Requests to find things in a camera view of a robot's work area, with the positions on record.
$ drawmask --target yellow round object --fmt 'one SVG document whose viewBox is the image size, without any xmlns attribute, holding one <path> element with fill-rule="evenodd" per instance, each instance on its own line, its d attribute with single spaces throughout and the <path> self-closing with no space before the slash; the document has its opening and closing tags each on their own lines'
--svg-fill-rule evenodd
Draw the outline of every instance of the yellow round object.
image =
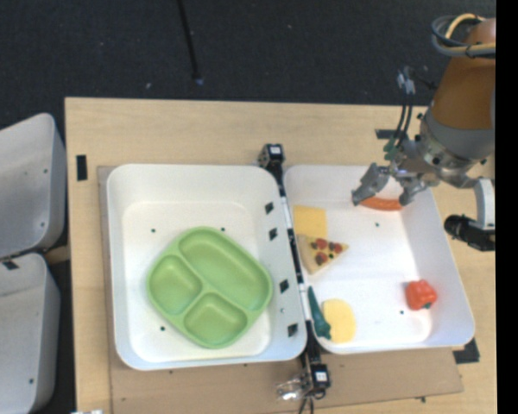
<svg viewBox="0 0 518 414">
<path fill-rule="evenodd" d="M 350 342 L 357 331 L 353 309 L 343 299 L 328 299 L 322 303 L 322 313 L 330 324 L 334 343 Z"/>
</svg>

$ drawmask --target orange sausage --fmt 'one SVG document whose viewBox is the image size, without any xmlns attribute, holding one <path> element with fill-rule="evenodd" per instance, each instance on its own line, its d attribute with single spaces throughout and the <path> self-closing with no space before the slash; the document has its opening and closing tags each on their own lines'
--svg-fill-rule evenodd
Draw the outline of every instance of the orange sausage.
<svg viewBox="0 0 518 414">
<path fill-rule="evenodd" d="M 401 210 L 403 208 L 402 205 L 399 204 L 399 199 L 370 197 L 361 201 L 360 204 L 365 207 L 369 207 L 370 209 L 384 211 Z"/>
</svg>

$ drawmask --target table surface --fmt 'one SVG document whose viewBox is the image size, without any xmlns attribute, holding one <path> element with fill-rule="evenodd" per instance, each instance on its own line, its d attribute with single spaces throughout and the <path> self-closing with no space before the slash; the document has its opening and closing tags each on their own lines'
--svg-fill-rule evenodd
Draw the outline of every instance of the table surface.
<svg viewBox="0 0 518 414">
<path fill-rule="evenodd" d="M 66 151 L 77 409 L 113 411 L 115 387 L 112 381 L 115 380 L 111 380 L 112 373 L 126 373 L 127 379 L 134 380 L 134 391 L 141 396 L 135 398 L 136 402 L 151 405 L 161 402 L 161 395 L 138 389 L 138 379 L 134 379 L 131 370 L 115 368 L 111 363 L 100 230 L 99 167 L 127 163 L 250 164 L 268 142 L 283 145 L 287 157 L 285 166 L 367 166 L 372 161 L 383 164 L 383 142 L 376 139 L 375 129 L 394 128 L 400 111 L 397 106 L 67 98 Z M 86 158 L 87 179 L 84 180 L 78 179 L 80 155 Z M 473 175 L 491 175 L 493 170 L 493 159 L 490 159 L 489 164 L 477 166 L 472 172 Z M 440 185 L 433 189 L 433 195 L 441 216 L 451 213 L 476 215 L 472 191 Z M 346 406 L 331 405 L 329 392 L 327 401 L 315 406 L 316 411 L 371 413 L 379 412 L 382 407 L 387 413 L 496 412 L 495 254 L 480 253 L 459 241 L 450 240 L 450 246 L 476 320 L 475 336 L 481 360 L 451 366 L 448 356 L 452 357 L 452 354 L 444 348 L 445 351 L 407 352 L 399 357 L 390 354 L 372 360 L 368 356 L 351 361 L 346 359 L 346 364 L 359 370 L 355 374 L 345 374 L 349 371 L 343 371 L 344 363 L 334 362 L 332 369 L 336 377 L 341 375 L 349 379 L 349 391 L 355 390 L 355 395 L 347 396 L 346 388 L 340 382 L 340 386 L 333 388 L 333 400 L 336 405 Z M 441 370 L 440 381 L 437 376 L 419 374 L 417 380 L 426 383 L 412 379 L 419 388 L 406 387 L 411 383 L 407 376 L 400 375 L 403 369 L 397 368 L 403 364 L 408 367 L 410 361 L 415 360 L 415 354 L 420 354 L 417 360 L 433 363 L 433 368 L 426 365 L 425 373 L 438 374 L 438 369 Z M 377 381 L 379 385 L 361 387 L 361 382 L 354 376 L 382 373 L 382 366 L 377 364 L 381 360 L 389 364 L 388 376 L 381 375 Z M 259 379 L 268 375 L 272 367 L 275 364 L 250 367 L 253 369 L 246 370 L 248 374 L 243 375 Z M 211 373 L 224 373 L 229 380 L 232 376 L 232 384 L 241 385 L 238 383 L 242 378 L 239 369 L 209 369 L 206 374 L 211 377 L 214 375 Z M 197 374 L 192 377 L 189 373 L 181 378 L 195 379 L 196 385 L 201 385 L 202 395 L 207 391 L 222 394 L 224 390 L 219 382 L 204 384 Z M 269 382 L 266 389 L 257 391 L 270 391 L 268 386 L 272 384 L 274 382 Z M 180 393 L 184 398 L 192 398 L 192 391 L 186 389 Z M 425 403 L 415 398 L 395 400 L 411 394 L 435 395 L 428 397 Z M 275 409 L 272 403 L 261 405 L 264 398 L 246 398 L 245 394 L 224 398 L 230 400 L 230 397 L 235 400 L 234 406 L 240 406 L 238 403 L 245 400 L 255 404 L 250 412 L 295 411 L 295 405 L 277 405 Z M 345 400 L 357 405 L 342 402 Z M 219 399 L 218 403 L 219 407 L 229 406 L 222 412 L 232 411 L 230 401 Z M 174 406 L 181 410 L 189 407 L 187 401 Z"/>
</svg>

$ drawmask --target gray container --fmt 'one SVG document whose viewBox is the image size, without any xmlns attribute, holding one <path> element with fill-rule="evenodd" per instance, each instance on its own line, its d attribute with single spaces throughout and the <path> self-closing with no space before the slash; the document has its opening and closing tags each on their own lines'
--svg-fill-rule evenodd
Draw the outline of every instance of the gray container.
<svg viewBox="0 0 518 414">
<path fill-rule="evenodd" d="M 39 252 L 61 236 L 65 207 L 54 119 L 0 130 L 0 414 L 36 411 L 54 392 L 60 291 Z"/>
</svg>

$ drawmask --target red toy tomato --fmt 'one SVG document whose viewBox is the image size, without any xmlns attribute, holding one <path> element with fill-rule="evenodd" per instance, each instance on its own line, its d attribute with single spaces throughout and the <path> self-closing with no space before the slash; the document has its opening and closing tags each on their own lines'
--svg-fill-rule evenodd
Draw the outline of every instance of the red toy tomato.
<svg viewBox="0 0 518 414">
<path fill-rule="evenodd" d="M 425 280 L 414 280 L 409 282 L 405 290 L 407 303 L 411 310 L 430 308 L 437 300 L 438 294 Z"/>
</svg>

